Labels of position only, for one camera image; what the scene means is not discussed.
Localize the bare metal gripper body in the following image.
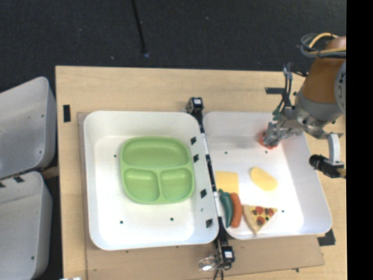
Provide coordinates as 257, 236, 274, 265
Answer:
272, 108, 336, 141

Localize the red round toy food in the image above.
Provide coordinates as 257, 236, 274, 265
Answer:
258, 130, 279, 151

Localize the yellow oval toy food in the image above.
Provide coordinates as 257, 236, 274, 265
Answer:
249, 166, 279, 193

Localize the white plastic tray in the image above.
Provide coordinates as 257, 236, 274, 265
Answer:
83, 110, 220, 251
202, 110, 333, 241

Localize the yellow cheese slice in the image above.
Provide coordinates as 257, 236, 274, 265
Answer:
214, 170, 240, 197

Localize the thin black and white rod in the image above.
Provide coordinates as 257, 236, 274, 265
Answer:
194, 109, 230, 248

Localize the toy pizza slice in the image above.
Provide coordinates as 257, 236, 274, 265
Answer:
242, 204, 279, 236

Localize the orange toy sausage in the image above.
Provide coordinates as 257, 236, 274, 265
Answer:
229, 192, 244, 229

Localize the green toy pepper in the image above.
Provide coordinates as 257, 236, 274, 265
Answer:
218, 188, 234, 229

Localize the green divided plate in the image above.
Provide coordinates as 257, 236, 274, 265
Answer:
119, 135, 196, 206

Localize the black cylinder on white bracket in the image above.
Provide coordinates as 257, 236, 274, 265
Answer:
309, 132, 346, 179

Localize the black block with thin wires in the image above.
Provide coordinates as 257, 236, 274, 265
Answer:
186, 97, 205, 113
220, 245, 235, 264

